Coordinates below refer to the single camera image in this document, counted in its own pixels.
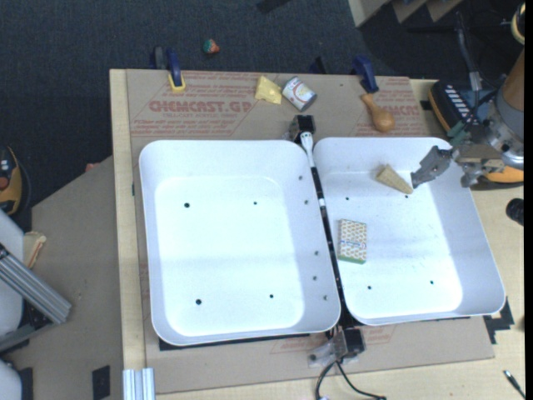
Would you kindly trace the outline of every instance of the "cable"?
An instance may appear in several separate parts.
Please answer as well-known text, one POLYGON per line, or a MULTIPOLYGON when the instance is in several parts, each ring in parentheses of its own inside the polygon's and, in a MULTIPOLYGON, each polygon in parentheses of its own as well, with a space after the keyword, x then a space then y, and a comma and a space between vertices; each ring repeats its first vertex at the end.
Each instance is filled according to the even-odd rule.
POLYGON ((316 400, 323 400, 324 398, 320 395, 320 386, 322 384, 322 381, 324 380, 324 377, 327 375, 327 373, 331 370, 331 368, 333 368, 334 365, 337 365, 337 367, 339 368, 339 370, 341 371, 341 375, 344 377, 345 381, 348 383, 348 385, 350 386, 350 388, 352 390, 354 390, 356 393, 359 393, 361 394, 362 396, 367 396, 369 398, 374 398, 375 400, 386 400, 386 397, 384 396, 379 396, 379 395, 376 395, 376 394, 371 394, 371 393, 368 393, 368 392, 364 392, 364 391, 361 391, 360 389, 358 389, 353 383, 351 383, 350 379, 348 378, 348 376, 345 374, 344 372, 344 369, 342 368, 341 366, 341 361, 339 360, 336 360, 335 362, 331 362, 329 363, 327 366, 325 366, 323 369, 322 369, 322 372, 320 373, 320 375, 318 376, 318 379, 316 380, 316 387, 315 387, 315 399, 316 400))

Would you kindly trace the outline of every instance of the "tin can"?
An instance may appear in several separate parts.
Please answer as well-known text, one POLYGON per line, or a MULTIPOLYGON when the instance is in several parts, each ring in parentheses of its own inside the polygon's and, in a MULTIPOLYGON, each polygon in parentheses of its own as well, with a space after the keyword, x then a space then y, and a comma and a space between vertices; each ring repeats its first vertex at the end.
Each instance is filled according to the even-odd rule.
POLYGON ((315 102, 314 93, 298 76, 291 78, 281 92, 285 98, 291 101, 292 105, 301 111, 306 110, 315 102))

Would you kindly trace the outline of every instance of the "white tray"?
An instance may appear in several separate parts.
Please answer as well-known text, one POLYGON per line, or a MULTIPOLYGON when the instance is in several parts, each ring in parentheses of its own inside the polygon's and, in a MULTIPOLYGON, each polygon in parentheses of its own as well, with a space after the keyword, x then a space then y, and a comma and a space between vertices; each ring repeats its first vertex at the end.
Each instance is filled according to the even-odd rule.
POLYGON ((335 326, 336 280, 300 147, 156 141, 139 165, 161 339, 192 345, 335 326))
POLYGON ((367 224, 366 262, 338 261, 346 306, 379 325, 498 312, 505 292, 476 206, 452 163, 405 195, 376 181, 390 164, 408 183, 431 137, 326 138, 314 156, 334 239, 342 218, 367 224))

